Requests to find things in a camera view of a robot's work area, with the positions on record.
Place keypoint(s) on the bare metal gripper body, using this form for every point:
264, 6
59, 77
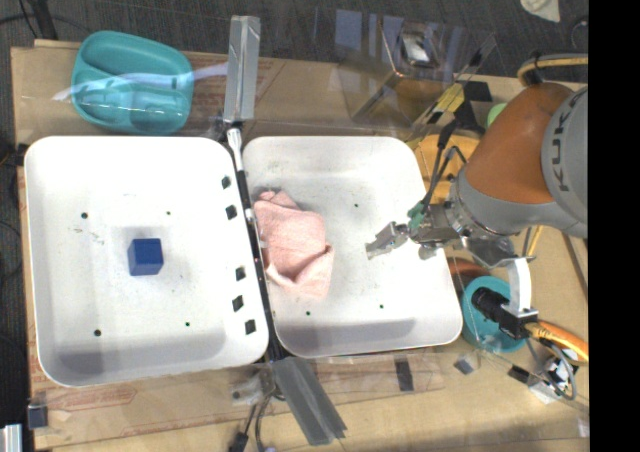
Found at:
440, 227

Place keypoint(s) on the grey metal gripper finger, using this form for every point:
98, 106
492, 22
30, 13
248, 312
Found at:
378, 248
392, 231

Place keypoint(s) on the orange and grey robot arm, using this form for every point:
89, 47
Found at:
515, 155

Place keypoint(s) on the white plastic tray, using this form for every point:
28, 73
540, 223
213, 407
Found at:
125, 180
360, 175

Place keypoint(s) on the pink cloth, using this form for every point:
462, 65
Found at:
295, 245

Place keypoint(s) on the green round object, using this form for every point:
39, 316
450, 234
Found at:
495, 115

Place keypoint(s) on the brown cardboard board, red print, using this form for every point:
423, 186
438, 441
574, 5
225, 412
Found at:
310, 90

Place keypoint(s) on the blue cube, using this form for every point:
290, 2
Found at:
146, 257

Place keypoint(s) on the teal divided plate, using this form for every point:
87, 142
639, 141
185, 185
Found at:
131, 85

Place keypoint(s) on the black cylinder on white bracket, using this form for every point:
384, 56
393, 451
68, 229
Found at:
497, 309

